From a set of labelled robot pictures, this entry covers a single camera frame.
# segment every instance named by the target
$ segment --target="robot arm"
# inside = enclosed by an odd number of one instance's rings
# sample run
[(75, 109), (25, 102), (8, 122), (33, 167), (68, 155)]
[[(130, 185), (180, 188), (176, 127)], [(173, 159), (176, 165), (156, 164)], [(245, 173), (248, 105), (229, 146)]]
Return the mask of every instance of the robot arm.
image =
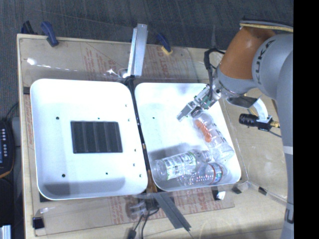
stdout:
[[(276, 34), (262, 24), (245, 24), (231, 41), (208, 84), (177, 115), (181, 121), (196, 107), (209, 109), (220, 98), (244, 108), (255, 106), (258, 129), (269, 130), (271, 116), (259, 99), (245, 94), (258, 88), (277, 103), (288, 175), (288, 199), (281, 239), (294, 238), (293, 189), (293, 34)], [(242, 116), (241, 123), (253, 125)]]

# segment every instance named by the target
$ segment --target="black cable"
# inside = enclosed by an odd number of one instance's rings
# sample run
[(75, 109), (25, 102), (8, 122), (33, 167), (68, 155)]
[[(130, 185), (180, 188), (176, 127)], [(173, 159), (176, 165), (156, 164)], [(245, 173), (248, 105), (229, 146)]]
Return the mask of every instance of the black cable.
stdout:
[(150, 214), (150, 210), (148, 211), (148, 214), (147, 214), (147, 216), (145, 217), (145, 221), (144, 221), (144, 224), (143, 224), (143, 226), (142, 226), (141, 239), (144, 239), (144, 237), (143, 237), (143, 230), (144, 230), (144, 227), (145, 227), (146, 222), (148, 221), (148, 218), (149, 218), (150, 216), (154, 215), (155, 213), (157, 213), (159, 210), (160, 210), (160, 209), (157, 208), (157, 209), (156, 209), (153, 213), (151, 213), (151, 214)]
[(10, 182), (7, 178), (2, 177), (1, 180), (5, 181), (8, 185), (10, 185), (11, 187), (13, 187), (13, 183)]
[(194, 239), (194, 237), (191, 235), (190, 231), (187, 231), (187, 232), (189, 233), (190, 237), (191, 237), (192, 239)]
[(142, 220), (143, 216), (144, 216), (143, 214), (140, 216), (140, 219), (139, 219), (136, 227), (133, 229), (134, 231), (138, 228), (138, 225), (141, 223), (141, 220)]
[(206, 70), (208, 71), (208, 77), (209, 77), (209, 99), (212, 100), (213, 98), (213, 70), (212, 68), (216, 69), (217, 67), (213, 66), (210, 61), (209, 61), (209, 54), (212, 52), (219, 52), (221, 54), (225, 54), (225, 52), (216, 49), (216, 48), (211, 48), (209, 50), (206, 50), (204, 52), (204, 65)]
[(10, 113), (13, 111), (13, 109), (14, 109), (15, 107), (17, 107), (18, 105), (19, 105), (19, 102), (16, 102), (16, 103), (10, 108), (10, 110), (7, 112), (6, 116), (4, 117), (5, 120), (8, 119), (9, 114), (10, 114)]
[(269, 133), (272, 133), (273, 135), (278, 136), (279, 138), (281, 138), (281, 135), (279, 135), (279, 134), (276, 134), (276, 133), (271, 132), (271, 131), (269, 131)]

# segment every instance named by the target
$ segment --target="electronic device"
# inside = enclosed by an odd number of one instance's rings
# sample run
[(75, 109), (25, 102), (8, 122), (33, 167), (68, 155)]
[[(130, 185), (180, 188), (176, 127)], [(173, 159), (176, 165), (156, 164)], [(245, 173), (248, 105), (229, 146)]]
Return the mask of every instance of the electronic device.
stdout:
[(9, 123), (0, 120), (0, 178), (8, 175), (13, 168), (14, 141)]

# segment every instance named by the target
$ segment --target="plastic bottle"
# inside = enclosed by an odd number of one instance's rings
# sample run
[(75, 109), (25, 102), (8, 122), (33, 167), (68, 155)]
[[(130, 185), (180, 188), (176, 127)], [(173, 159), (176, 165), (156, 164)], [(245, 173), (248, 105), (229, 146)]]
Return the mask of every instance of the plastic bottle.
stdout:
[(212, 160), (208, 150), (190, 150), (171, 157), (155, 160), (151, 163), (155, 181), (166, 181), (195, 171), (203, 163)]
[(218, 164), (226, 165), (228, 160), (235, 155), (235, 151), (218, 130), (212, 116), (202, 108), (195, 109), (191, 116), (195, 128), (203, 135), (214, 160)]
[(177, 178), (181, 186), (200, 186), (213, 185), (220, 182), (226, 175), (228, 170), (215, 162), (204, 163), (195, 171), (182, 175)]

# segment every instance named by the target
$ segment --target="black vent grille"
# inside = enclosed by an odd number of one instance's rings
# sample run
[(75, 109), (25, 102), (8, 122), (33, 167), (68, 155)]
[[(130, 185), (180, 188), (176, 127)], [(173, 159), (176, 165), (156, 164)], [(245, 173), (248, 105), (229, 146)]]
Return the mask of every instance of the black vent grille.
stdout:
[(73, 153), (123, 152), (117, 122), (71, 121)]

